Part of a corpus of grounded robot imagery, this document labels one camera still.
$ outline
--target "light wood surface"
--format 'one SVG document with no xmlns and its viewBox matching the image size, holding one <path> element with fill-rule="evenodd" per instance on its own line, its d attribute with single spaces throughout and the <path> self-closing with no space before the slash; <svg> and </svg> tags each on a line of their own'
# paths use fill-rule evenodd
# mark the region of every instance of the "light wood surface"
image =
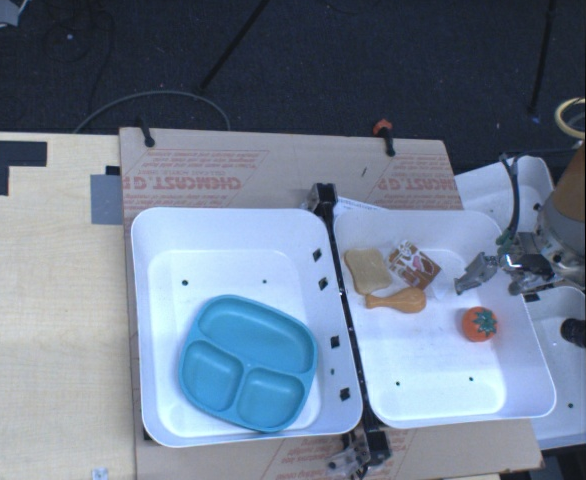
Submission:
<svg viewBox="0 0 586 480">
<path fill-rule="evenodd" d="M 0 196 L 0 478 L 135 478 L 122 226 L 91 224 L 117 136 L 46 140 Z"/>
</svg>

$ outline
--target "cardboard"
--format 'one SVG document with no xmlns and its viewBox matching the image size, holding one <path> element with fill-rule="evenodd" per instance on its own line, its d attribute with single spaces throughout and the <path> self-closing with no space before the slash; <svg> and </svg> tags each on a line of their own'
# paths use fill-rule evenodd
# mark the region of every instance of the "cardboard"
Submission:
<svg viewBox="0 0 586 480">
<path fill-rule="evenodd" d="M 341 436 L 269 439 L 184 449 L 144 438 L 130 226 L 154 206 L 300 207 L 314 183 L 339 196 L 389 209 L 462 209 L 444 144 L 395 139 L 395 157 L 376 138 L 151 129 L 120 130 L 127 252 L 135 447 L 139 479 L 331 479 L 328 458 Z M 385 429 L 392 456 L 366 478 L 407 480 L 537 469 L 530 421 L 428 429 Z"/>
</svg>

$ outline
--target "red tomato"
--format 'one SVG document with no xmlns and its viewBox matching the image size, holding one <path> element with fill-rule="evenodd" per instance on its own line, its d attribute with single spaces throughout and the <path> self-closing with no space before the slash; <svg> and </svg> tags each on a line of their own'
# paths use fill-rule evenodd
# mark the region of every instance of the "red tomato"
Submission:
<svg viewBox="0 0 586 480">
<path fill-rule="evenodd" d="M 490 309 L 475 306 L 464 313 L 462 330 L 471 341 L 486 341 L 497 332 L 497 319 Z"/>
</svg>

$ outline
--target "black fabric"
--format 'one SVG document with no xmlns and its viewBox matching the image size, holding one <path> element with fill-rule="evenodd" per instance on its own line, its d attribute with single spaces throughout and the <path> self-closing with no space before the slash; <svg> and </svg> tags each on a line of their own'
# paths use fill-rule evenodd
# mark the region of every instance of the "black fabric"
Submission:
<svg viewBox="0 0 586 480">
<path fill-rule="evenodd" d="M 0 131 L 71 133 L 109 105 L 80 131 L 139 115 L 225 130 L 223 111 L 234 131 L 372 136 L 385 118 L 393 137 L 443 140 L 456 172 L 573 145 L 553 114 L 585 96 L 586 0 L 556 0 L 552 15 L 550 0 L 269 0 L 199 94 L 218 108 L 181 94 L 262 1 L 32 0 L 0 29 Z"/>
</svg>

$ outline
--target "plastic tray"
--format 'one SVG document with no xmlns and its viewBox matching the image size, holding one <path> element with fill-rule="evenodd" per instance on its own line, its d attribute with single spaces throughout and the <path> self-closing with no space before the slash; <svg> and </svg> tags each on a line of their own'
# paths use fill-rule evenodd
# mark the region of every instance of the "plastic tray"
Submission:
<svg viewBox="0 0 586 480">
<path fill-rule="evenodd" d="M 309 395 L 317 345 L 299 320 L 234 295 L 208 301 L 179 364 L 180 386 L 200 409 L 261 432 L 288 427 Z"/>
<path fill-rule="evenodd" d="M 341 434 L 358 424 L 359 381 L 331 245 L 318 217 L 300 209 L 152 208 L 134 220 L 131 244 L 142 421 L 156 442 L 187 447 Z M 197 314 L 228 294 L 277 308 L 315 338 L 308 397 L 282 430 L 264 433 L 218 418 L 180 387 L 180 355 Z"/>
<path fill-rule="evenodd" d="M 350 210 L 336 220 L 342 254 L 406 239 L 450 280 L 448 290 L 439 299 L 429 297 L 419 313 L 367 309 L 342 261 L 371 408 L 389 426 L 533 418 L 553 409 L 553 381 L 522 296 L 508 293 L 510 277 L 498 270 L 461 295 L 453 287 L 477 253 L 496 253 L 500 233 L 494 220 L 475 211 Z M 394 283 L 375 294 L 401 287 Z M 461 332 L 462 314 L 478 305 L 492 309 L 499 321 L 499 333 L 484 343 Z"/>
</svg>

